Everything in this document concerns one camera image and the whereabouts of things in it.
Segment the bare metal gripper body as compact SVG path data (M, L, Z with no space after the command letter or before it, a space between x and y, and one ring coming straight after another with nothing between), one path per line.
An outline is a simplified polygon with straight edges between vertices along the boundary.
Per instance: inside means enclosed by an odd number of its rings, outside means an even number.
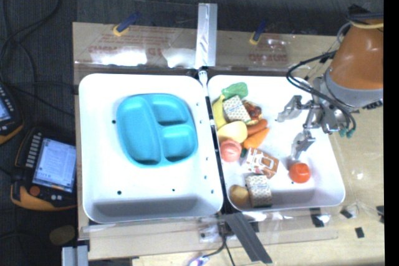
M321 128L326 134L334 132L346 135L350 131L348 111L331 96L322 77L317 77L310 88L312 100L306 103L308 109L304 129Z

